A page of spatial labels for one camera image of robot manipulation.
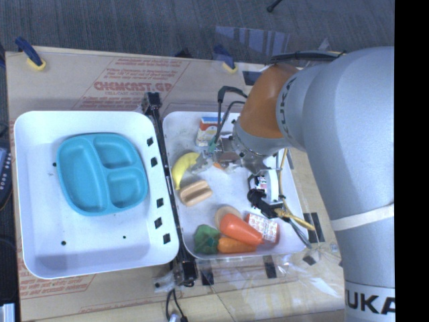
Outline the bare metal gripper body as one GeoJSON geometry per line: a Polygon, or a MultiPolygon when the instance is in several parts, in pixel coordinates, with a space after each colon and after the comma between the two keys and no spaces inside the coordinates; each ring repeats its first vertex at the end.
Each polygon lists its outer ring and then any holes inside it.
{"type": "Polygon", "coordinates": [[[264,160],[273,156],[273,139],[255,136],[221,138],[214,148],[213,161],[227,166],[241,166],[253,175],[269,170],[264,160]]]}

